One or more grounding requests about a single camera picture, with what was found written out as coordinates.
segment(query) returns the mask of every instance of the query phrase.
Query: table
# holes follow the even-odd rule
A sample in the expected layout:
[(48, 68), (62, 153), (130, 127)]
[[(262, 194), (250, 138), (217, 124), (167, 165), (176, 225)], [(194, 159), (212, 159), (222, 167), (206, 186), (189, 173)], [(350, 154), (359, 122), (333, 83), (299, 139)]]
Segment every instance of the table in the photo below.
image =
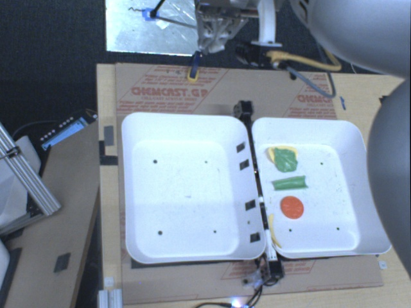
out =
[[(104, 127), (116, 124), (116, 79), (114, 65), (98, 65), (99, 139), (104, 140)], [(338, 119), (354, 123), (361, 130), (365, 143), (372, 120), (379, 109), (379, 98), (389, 95), (401, 82), (391, 76), (369, 74), (334, 74), (338, 96), (344, 98), (345, 109), (334, 101)], [(105, 147), (108, 156), (117, 155), (116, 141)], [(101, 227), (103, 241), (103, 276), (105, 289), (121, 288), (121, 253), (119, 229), (118, 170), (101, 166)], [(388, 268), (382, 270), (383, 287), (345, 289), (262, 296), (258, 308), (268, 307), (409, 307), (411, 281), (394, 249), (381, 256)], [(127, 308), (183, 307), (190, 308), (204, 300), (126, 305)]]
[[(52, 147), (43, 181), (62, 208), (6, 242), (22, 248), (6, 308), (75, 307), (98, 211), (97, 123)], [(67, 268), (55, 272), (59, 256)]]

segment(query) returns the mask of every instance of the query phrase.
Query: yellow cable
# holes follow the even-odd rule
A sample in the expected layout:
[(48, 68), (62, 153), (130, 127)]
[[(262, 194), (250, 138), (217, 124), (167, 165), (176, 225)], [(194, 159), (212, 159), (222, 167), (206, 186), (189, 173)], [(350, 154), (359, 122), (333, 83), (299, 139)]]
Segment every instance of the yellow cable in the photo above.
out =
[(270, 50), (267, 53), (267, 57), (271, 58), (271, 64), (276, 63), (276, 62), (282, 62), (283, 60), (292, 60), (294, 62), (299, 62), (299, 63), (306, 64), (312, 67), (316, 67), (317, 69), (323, 69), (323, 70), (331, 71), (331, 72), (341, 71), (341, 64), (335, 58), (335, 56), (327, 50), (325, 50), (325, 52), (328, 58), (331, 60), (332, 64), (321, 63), (316, 60), (312, 60), (310, 58), (302, 57), (299, 55), (293, 55), (293, 54), (287, 53), (286, 51), (280, 51), (280, 50), (276, 50), (276, 51)]

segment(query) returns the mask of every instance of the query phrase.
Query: black cable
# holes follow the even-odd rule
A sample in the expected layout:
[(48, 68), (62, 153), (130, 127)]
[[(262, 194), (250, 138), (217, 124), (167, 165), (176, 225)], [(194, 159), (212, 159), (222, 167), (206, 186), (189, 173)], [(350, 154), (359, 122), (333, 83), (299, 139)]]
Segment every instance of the black cable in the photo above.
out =
[(256, 292), (254, 292), (253, 296), (250, 298), (249, 301), (247, 301), (246, 305), (248, 305), (249, 307), (254, 307), (259, 299), (261, 298), (261, 294), (263, 293), (263, 285), (261, 285)]
[[(319, 51), (319, 53), (320, 53), (320, 57), (321, 57), (322, 62), (323, 62), (323, 63), (326, 63), (326, 62), (327, 62), (327, 58), (326, 58), (326, 55), (324, 54), (323, 48), (320, 46), (320, 44), (319, 44), (317, 41), (316, 41), (315, 43), (317, 44), (317, 49), (318, 49), (318, 51)], [(334, 92), (334, 97), (335, 97), (335, 92), (336, 92), (336, 90), (335, 90), (335, 86), (334, 86), (333, 77), (332, 77), (330, 71), (327, 70), (326, 73), (327, 73), (327, 77), (328, 77), (329, 83), (331, 84), (331, 88), (332, 88), (332, 91)]]
[[(137, 9), (137, 8), (133, 8), (133, 7), (130, 7), (128, 10), (132, 10), (133, 12), (143, 12), (144, 11), (144, 9)], [(180, 26), (185, 26), (187, 28), (192, 28), (194, 30), (197, 29), (196, 25), (190, 25), (190, 24), (187, 24), (187, 23), (175, 21), (174, 19), (169, 19), (169, 18), (160, 17), (160, 16), (155, 16), (155, 17), (151, 17), (151, 18), (159, 19), (160, 21), (173, 23), (173, 24), (180, 25)]]
[(225, 308), (231, 308), (232, 305), (231, 304), (227, 304), (225, 302), (203, 302), (202, 304), (196, 305), (195, 308), (200, 308), (200, 307), (204, 307), (207, 305), (216, 305), (219, 307), (225, 307)]
[(35, 121), (35, 122), (30, 122), (27, 124), (22, 125), (20, 128), (18, 128), (16, 131), (13, 132), (12, 138), (15, 139), (15, 136), (23, 129), (28, 128), (29, 126), (35, 126), (39, 124), (51, 124), (51, 123), (56, 123), (56, 120), (46, 120), (46, 121)]
[(264, 286), (268, 286), (268, 287), (270, 287), (270, 286), (275, 286), (277, 283), (278, 283), (278, 280), (277, 280), (277, 279), (270, 278), (269, 280), (267, 280), (267, 281), (264, 283)]
[(97, 112), (95, 110), (92, 110), (91, 108), (86, 108), (85, 112), (87, 113), (88, 116), (92, 116), (93, 114), (97, 114)]
[(304, 83), (306, 83), (307, 85), (309, 85), (312, 89), (314, 89), (315, 91), (317, 91), (319, 94), (322, 94), (324, 97), (327, 98), (334, 98), (336, 96), (336, 90), (335, 90), (335, 86), (334, 86), (334, 81), (332, 79), (332, 77), (330, 76), (329, 72), (328, 74), (328, 78), (329, 78), (329, 82), (331, 84), (331, 94), (329, 94), (328, 92), (323, 91), (322, 89), (320, 89), (318, 86), (316, 86), (313, 82), (311, 82), (309, 79), (307, 79), (304, 75), (302, 75), (300, 72), (298, 72), (297, 70), (293, 69), (290, 66), (286, 66), (285, 69), (290, 72), (292, 75), (296, 76), (298, 79), (302, 80)]

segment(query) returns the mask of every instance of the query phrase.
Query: cable connector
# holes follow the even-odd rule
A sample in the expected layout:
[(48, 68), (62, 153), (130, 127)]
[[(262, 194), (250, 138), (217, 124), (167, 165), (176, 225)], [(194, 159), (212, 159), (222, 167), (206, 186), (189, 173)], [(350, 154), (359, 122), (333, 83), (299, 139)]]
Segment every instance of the cable connector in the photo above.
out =
[(341, 63), (338, 61), (338, 59), (329, 51), (324, 50), (327, 54), (327, 57), (331, 61), (332, 64), (326, 64), (322, 62), (318, 62), (316, 60), (306, 58), (303, 56), (299, 55), (293, 55), (290, 53), (287, 53), (286, 51), (281, 51), (281, 50), (270, 50), (266, 56), (271, 59), (271, 64), (278, 64), (282, 61), (285, 60), (291, 60), (293, 62), (297, 63), (302, 63), (308, 66), (316, 67), (317, 69), (323, 69), (326, 71), (331, 71), (331, 72), (339, 72), (341, 71)]
[(236, 46), (236, 57), (245, 65), (269, 68), (271, 67), (270, 58), (266, 55), (269, 49), (272, 47), (242, 42)]

